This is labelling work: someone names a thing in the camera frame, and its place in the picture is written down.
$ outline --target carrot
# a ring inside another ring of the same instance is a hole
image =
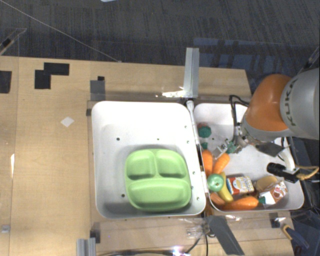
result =
[[[242,210],[252,210],[258,206],[263,200],[258,200],[253,196],[243,197],[231,203],[227,203],[222,207],[224,211],[242,211]]]
[[[205,149],[202,151],[202,160],[203,160],[205,176],[209,177],[209,175],[212,173],[214,157],[212,156],[209,150]]]
[[[217,207],[222,207],[226,204],[226,202],[215,192],[210,194],[210,199]]]
[[[229,162],[230,162],[230,156],[227,153],[223,153],[215,162],[212,169],[212,173],[220,174]]]

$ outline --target food packaging label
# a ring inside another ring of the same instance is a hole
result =
[[[231,195],[242,195],[255,191],[252,181],[248,176],[227,178],[226,185]]]
[[[259,198],[265,198],[265,207],[272,206],[279,202],[286,194],[288,189],[284,181],[274,184],[269,190],[260,193]]]
[[[261,193],[263,191],[268,191],[275,183],[278,183],[278,179],[275,176],[269,175],[258,179],[253,183],[253,186]]]

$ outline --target yellow banana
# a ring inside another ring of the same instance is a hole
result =
[[[232,197],[232,195],[230,194],[230,192],[227,188],[226,174],[223,171],[220,173],[220,175],[223,177],[224,184],[223,184],[222,189],[217,193],[226,203],[231,203],[234,200],[234,198]]]

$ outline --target green plate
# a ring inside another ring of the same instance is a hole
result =
[[[125,188],[132,206],[146,212],[180,209],[191,199],[187,164],[168,149],[131,153],[125,162]]]

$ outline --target small green object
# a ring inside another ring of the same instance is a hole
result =
[[[131,205],[146,212],[180,209],[192,194],[184,158],[168,149],[131,153],[125,162],[125,188]]]
[[[233,154],[236,151],[237,146],[234,144],[233,141],[230,141],[228,146],[227,146],[227,148],[228,149],[227,149],[226,153],[227,154]]]
[[[198,128],[198,134],[201,138],[209,138],[211,135],[211,128],[209,126],[201,126]]]
[[[203,143],[201,143],[201,147],[202,147],[204,150],[207,150],[207,149],[208,149],[208,142],[203,142]]]
[[[206,179],[206,182],[208,183],[208,188],[210,191],[219,192],[224,186],[225,180],[219,174],[211,174]]]
[[[258,198],[258,201],[260,204],[264,205],[266,203],[266,198],[264,196],[262,196],[262,197]]]

